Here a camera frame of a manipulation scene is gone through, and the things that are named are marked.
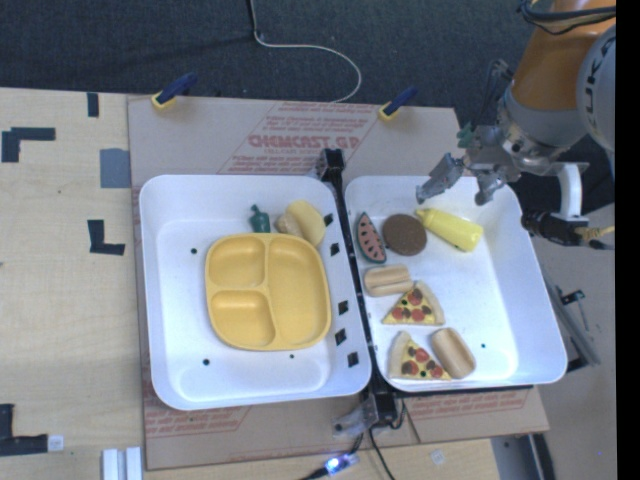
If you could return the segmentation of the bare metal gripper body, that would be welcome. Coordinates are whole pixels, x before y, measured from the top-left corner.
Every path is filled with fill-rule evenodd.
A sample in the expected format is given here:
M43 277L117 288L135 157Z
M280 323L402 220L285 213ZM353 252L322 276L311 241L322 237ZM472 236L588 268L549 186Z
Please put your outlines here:
M500 173L505 179L517 179L522 172L546 175L565 152L564 146L540 142L515 124L467 124L462 129L462 149L467 170Z

